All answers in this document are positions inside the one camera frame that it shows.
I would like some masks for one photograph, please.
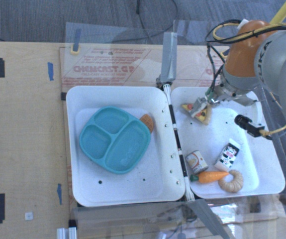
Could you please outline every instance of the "small white block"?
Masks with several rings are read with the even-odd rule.
[[[33,220],[33,213],[25,213],[24,216],[26,221]]]

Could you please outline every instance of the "blue plate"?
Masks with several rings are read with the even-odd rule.
[[[148,127],[128,112],[107,106],[99,109],[80,134],[80,147],[106,170],[124,174],[142,158],[150,142]]]

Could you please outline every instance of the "gray floor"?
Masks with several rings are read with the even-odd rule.
[[[0,39],[15,42],[65,42],[70,38],[67,34],[68,27],[80,23],[156,29],[161,33],[176,19],[192,21],[192,41],[194,44],[205,44],[206,34],[216,24],[243,18],[269,22],[285,1],[142,0],[140,13],[137,14],[137,0],[0,0]],[[152,43],[162,44],[160,36],[155,35]],[[273,111],[276,114],[277,107],[273,107]],[[285,158],[280,160],[284,167],[286,135],[276,145],[284,153]]]

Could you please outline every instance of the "orange carrot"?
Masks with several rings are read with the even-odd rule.
[[[203,171],[197,175],[191,175],[191,181],[199,181],[200,183],[209,183],[218,181],[229,173],[225,171]]]

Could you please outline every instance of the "cow print carton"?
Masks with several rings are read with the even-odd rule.
[[[223,148],[214,166],[219,170],[228,172],[236,160],[239,150],[240,144],[229,139],[229,143]]]

